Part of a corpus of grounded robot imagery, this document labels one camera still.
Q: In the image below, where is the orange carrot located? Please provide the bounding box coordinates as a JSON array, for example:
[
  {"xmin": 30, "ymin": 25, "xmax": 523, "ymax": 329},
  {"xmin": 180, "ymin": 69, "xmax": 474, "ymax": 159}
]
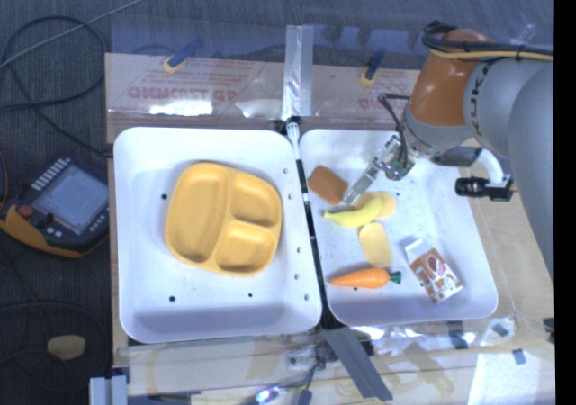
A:
[{"xmin": 328, "ymin": 267, "xmax": 403, "ymax": 291}]

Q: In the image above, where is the brown bread slice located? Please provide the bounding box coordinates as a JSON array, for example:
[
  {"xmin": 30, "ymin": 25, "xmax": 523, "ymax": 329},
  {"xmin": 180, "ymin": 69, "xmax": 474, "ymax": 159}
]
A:
[{"xmin": 306, "ymin": 165, "xmax": 349, "ymax": 207}]

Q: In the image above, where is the white and brown carton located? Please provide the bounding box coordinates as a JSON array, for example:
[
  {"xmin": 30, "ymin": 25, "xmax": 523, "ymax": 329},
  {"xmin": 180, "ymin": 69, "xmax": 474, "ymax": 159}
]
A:
[{"xmin": 403, "ymin": 238, "xmax": 464, "ymax": 304}]

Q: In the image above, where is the yellow divided plate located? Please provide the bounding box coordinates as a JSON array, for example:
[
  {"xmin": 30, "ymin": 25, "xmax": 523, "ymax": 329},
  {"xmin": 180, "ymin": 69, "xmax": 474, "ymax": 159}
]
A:
[{"xmin": 164, "ymin": 161, "xmax": 284, "ymax": 278}]

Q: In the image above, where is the white plastic tray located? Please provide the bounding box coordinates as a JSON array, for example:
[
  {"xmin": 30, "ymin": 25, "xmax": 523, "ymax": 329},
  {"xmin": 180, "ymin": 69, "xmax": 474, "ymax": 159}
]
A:
[
  {"xmin": 298, "ymin": 128, "xmax": 500, "ymax": 329},
  {"xmin": 112, "ymin": 125, "xmax": 324, "ymax": 345}
]

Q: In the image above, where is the yellow round biscuit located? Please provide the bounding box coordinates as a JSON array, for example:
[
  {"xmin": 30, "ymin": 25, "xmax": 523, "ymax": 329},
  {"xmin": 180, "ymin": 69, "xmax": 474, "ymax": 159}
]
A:
[{"xmin": 355, "ymin": 190, "xmax": 398, "ymax": 221}]

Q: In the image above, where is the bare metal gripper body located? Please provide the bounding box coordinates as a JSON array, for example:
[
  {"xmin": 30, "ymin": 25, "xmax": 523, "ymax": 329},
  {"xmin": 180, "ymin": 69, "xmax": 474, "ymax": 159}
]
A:
[{"xmin": 368, "ymin": 134, "xmax": 419, "ymax": 182}]

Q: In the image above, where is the yellow banana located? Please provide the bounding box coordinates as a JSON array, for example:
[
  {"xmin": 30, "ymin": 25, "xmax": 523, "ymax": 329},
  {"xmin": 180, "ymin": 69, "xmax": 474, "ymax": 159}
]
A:
[{"xmin": 321, "ymin": 193, "xmax": 384, "ymax": 230}]

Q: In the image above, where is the brown cardboard board red print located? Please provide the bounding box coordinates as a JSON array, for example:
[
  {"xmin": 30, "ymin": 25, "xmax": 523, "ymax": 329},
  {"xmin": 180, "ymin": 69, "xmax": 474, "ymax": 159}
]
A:
[{"xmin": 103, "ymin": 51, "xmax": 555, "ymax": 396}]

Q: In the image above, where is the pale yellow oval slice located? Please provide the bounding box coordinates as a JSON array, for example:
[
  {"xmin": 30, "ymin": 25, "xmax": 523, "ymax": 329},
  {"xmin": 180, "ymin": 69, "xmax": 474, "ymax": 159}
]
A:
[
  {"xmin": 46, "ymin": 334, "xmax": 87, "ymax": 361},
  {"xmin": 357, "ymin": 221, "xmax": 393, "ymax": 269}
]

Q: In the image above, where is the black cylinder on white bracket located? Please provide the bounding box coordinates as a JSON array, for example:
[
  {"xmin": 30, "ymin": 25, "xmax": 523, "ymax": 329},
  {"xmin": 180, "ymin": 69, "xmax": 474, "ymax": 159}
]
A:
[{"xmin": 454, "ymin": 148, "xmax": 515, "ymax": 203}]

